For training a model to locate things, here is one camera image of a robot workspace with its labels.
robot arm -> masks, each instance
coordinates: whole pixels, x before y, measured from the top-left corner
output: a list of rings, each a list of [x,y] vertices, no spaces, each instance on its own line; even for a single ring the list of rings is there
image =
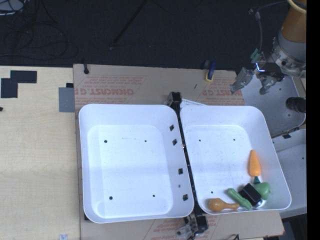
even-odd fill
[[[280,82],[284,76],[306,77],[307,0],[287,0],[291,8],[273,39],[272,51],[264,55],[256,49],[251,55],[253,69],[242,68],[230,86],[233,94],[246,86],[255,74],[261,82],[260,94]]]

metal bracket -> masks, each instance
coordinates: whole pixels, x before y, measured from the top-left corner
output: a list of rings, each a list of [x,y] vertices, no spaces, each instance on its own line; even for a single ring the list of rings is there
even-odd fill
[[[193,218],[186,222],[186,224],[182,227],[179,227],[176,231],[176,237],[181,240],[189,240],[196,236],[197,232],[197,223],[196,219]]]
[[[169,107],[171,107],[177,115],[184,156],[185,156],[185,160],[186,160],[186,164],[187,164],[187,168],[188,168],[188,173],[189,173],[189,178],[190,178],[190,183],[191,183],[191,188],[192,188],[192,194],[193,194],[193,199],[194,199],[193,213],[194,213],[195,222],[196,222],[196,233],[200,234],[208,229],[208,222],[207,222],[207,218],[203,215],[204,211],[199,206],[198,198],[196,195],[195,182],[194,182],[194,178],[192,175],[190,160],[189,160],[188,151],[187,151],[187,145],[186,145],[186,141],[185,141],[184,130],[182,127],[182,122],[181,122],[181,117],[180,117],[180,110],[181,110],[180,104],[181,104],[182,100],[183,99],[182,99],[180,92],[170,92],[170,94],[167,98],[167,105]]]
[[[239,74],[235,78],[235,82],[230,85],[230,91],[234,94],[237,90],[245,87],[247,84],[250,83],[254,76],[254,71],[251,69],[246,69],[243,67]]]

blue clamp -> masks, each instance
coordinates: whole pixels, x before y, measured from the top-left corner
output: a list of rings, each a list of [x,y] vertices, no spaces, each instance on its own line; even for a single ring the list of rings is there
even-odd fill
[[[214,80],[214,72],[216,69],[216,63],[212,60],[210,63],[210,68],[208,72],[205,74],[205,81],[211,83]]]

cardboard sheet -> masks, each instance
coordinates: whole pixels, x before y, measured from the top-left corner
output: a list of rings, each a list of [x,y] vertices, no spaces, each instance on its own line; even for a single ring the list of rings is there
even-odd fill
[[[73,66],[77,135],[77,159],[82,240],[176,240],[183,218],[149,219],[97,224],[85,219],[82,202],[82,167],[79,138],[79,110],[86,104],[165,104],[170,92],[180,92],[185,100],[205,105],[245,105],[241,91],[233,95],[233,71],[215,70],[213,82],[205,81],[205,70],[181,68],[130,67],[114,65]],[[206,215],[209,229],[199,240],[241,239],[283,235],[278,211]]]

orange cylinder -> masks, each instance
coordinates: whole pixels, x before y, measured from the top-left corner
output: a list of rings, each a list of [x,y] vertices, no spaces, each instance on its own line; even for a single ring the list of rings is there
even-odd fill
[[[307,0],[296,1],[307,6]],[[305,43],[307,39],[307,14],[291,7],[282,24],[281,34],[289,41]]]

